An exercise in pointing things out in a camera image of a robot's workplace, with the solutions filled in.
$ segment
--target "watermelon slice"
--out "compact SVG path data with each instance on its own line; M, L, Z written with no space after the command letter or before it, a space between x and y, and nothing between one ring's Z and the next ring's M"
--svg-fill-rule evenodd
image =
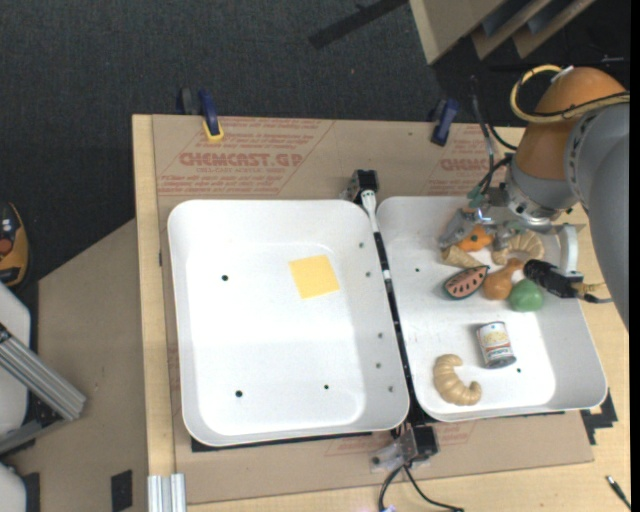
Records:
M489 265L466 268L444 283L444 291L455 300L466 299L477 291L489 273Z

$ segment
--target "wooden table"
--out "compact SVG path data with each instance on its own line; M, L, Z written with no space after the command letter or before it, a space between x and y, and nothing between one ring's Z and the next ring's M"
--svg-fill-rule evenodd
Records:
M147 419L148 465L151 475L176 472L173 446L169 374L165 337L162 274L158 266L160 234L154 167L153 116L133 116L134 168L140 265L142 339ZM586 216L575 213L572 222ZM588 229L580 233L581 270L599 274ZM613 428L600 429L589 464L502 472L430 480L424 483L432 499L465 507L468 511L624 510L605 477L612 475L630 498L629 337L613 305L583 306L596 342L616 407ZM375 511L375 486L325 492L230 501L190 506L194 512L240 511ZM386 497L399 511L436 510L427 505L410 484L391 486Z

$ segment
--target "yellow sticky note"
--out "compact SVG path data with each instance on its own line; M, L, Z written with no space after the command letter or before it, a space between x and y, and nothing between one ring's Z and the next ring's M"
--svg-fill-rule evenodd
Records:
M324 255L290 261L289 270L303 299L326 295L340 289L331 262Z

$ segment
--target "black floor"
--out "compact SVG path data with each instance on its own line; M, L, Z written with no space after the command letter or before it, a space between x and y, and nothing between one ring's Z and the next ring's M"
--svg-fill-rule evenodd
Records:
M28 228L30 278L134 217L131 115L175 113L181 86L222 115L420 121L451 97L473 122L475 76L498 125L521 125L508 95L534 64L622 57L608 71L630 89L631 0L597 0L525 60L508 41L480 61L464 38L430 66L402 1L319 44L377 2L0 0L0 198Z

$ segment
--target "can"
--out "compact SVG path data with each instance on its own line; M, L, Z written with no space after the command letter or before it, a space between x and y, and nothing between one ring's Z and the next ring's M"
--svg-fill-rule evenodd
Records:
M476 336L486 368L502 368L516 362L504 322L485 324L476 330Z

